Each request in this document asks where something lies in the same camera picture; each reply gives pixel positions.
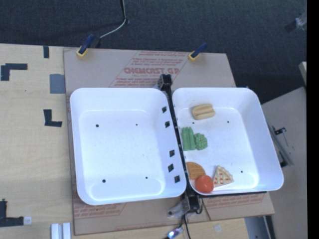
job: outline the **toy pizza slice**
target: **toy pizza slice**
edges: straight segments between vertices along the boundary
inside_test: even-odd
[[[214,187],[222,186],[233,182],[233,176],[221,166],[217,166],[215,175],[213,178]]]

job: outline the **white tray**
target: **white tray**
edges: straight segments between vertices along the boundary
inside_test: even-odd
[[[185,191],[164,93],[83,88],[72,93],[70,105],[77,191],[85,203],[170,198]]]
[[[184,151],[185,162],[213,176],[225,167],[234,182],[213,196],[279,189],[282,170],[254,92],[246,88],[181,88],[172,96],[177,125],[204,134],[208,147]],[[210,103],[214,117],[191,109]],[[77,191],[90,205],[180,196],[186,178],[165,94],[151,88],[83,88],[70,99]],[[194,190],[194,181],[190,181]]]
[[[234,182],[216,187],[212,193],[221,195],[272,191],[283,182],[282,170],[274,149],[257,95],[247,88],[181,88],[173,93],[177,125],[192,127],[204,134],[208,147],[184,151],[186,162],[201,165],[213,177],[217,165],[226,168]],[[194,106],[210,103],[215,116],[195,120]]]

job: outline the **toy food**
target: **toy food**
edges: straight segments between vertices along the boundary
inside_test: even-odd
[[[208,146],[207,139],[203,134],[196,133],[194,135],[194,141],[195,141],[195,147],[198,150],[205,149]]]
[[[213,117],[216,113],[211,104],[195,106],[191,112],[196,120]]]
[[[183,127],[181,130],[181,137],[183,139],[183,150],[195,150],[194,132],[191,127]]]
[[[196,180],[199,176],[206,175],[201,165],[194,162],[186,162],[188,177],[190,180]]]
[[[221,166],[217,166],[214,174],[214,187],[229,184],[234,181],[233,176]]]
[[[214,189],[213,179],[208,175],[199,176],[195,181],[195,189],[202,193],[210,193]]]

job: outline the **white cable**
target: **white cable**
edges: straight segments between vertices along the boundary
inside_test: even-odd
[[[111,33],[114,33],[115,31],[119,30],[122,26],[125,25],[125,22],[126,22],[126,12],[125,12],[125,3],[124,3],[124,0],[122,0],[122,5],[123,5],[123,14],[124,14],[124,20],[123,20],[122,24],[121,24],[119,27],[117,27],[117,28],[115,28],[114,30],[112,30],[111,32],[108,32],[108,33],[106,33],[106,34],[101,35],[101,36],[100,36],[100,39],[104,38],[105,36],[107,36],[107,35],[109,35],[109,34],[111,34]]]

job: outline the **dark gray carpet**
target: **dark gray carpet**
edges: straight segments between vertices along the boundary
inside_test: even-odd
[[[130,24],[102,48],[226,53],[261,103],[304,85],[307,30],[287,27],[307,0],[125,0]],[[0,43],[80,46],[120,25],[119,0],[0,0]]]

